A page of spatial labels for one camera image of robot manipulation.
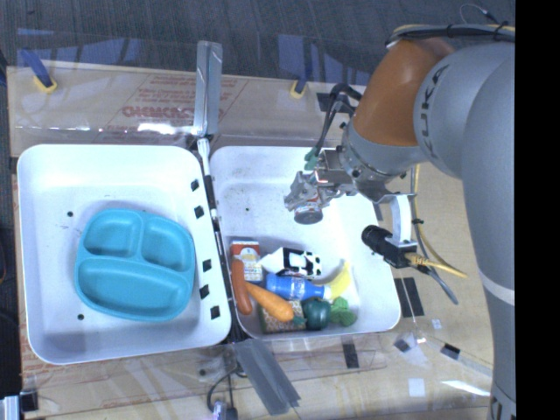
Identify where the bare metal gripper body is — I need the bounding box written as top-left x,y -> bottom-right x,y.
312,147 -> 365,195

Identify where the red and white small can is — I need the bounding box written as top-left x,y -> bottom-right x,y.
293,192 -> 325,226

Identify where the white plastic tray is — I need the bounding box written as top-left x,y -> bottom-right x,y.
16,143 -> 233,366
208,145 -> 403,341

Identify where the black and white cow-print carton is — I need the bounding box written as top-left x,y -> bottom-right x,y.
257,246 -> 323,278

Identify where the red and white carton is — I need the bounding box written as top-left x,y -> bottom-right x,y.
229,240 -> 264,284

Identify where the yellow banana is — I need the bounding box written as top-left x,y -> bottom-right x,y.
311,258 -> 354,302

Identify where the blue plastic bottle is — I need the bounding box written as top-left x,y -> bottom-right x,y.
263,272 -> 333,302

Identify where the orange carrot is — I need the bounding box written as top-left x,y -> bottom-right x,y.
244,280 -> 308,326

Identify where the orange-red toy sausage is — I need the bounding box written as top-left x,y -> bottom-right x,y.
230,258 -> 255,317

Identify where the dark green toy pepper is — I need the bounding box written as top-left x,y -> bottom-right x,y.
301,297 -> 333,332

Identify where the light green toy broccoli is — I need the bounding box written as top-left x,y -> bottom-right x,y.
328,296 -> 358,328

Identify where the green patterned packet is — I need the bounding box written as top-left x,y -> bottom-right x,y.
256,299 -> 308,335

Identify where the brown cardboard board red print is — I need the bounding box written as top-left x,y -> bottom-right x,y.
6,65 -> 495,420

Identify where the blue divided plate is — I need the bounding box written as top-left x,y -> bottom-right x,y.
73,208 -> 197,323

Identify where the black cylinder on white bracket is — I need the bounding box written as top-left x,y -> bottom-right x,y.
360,192 -> 419,270

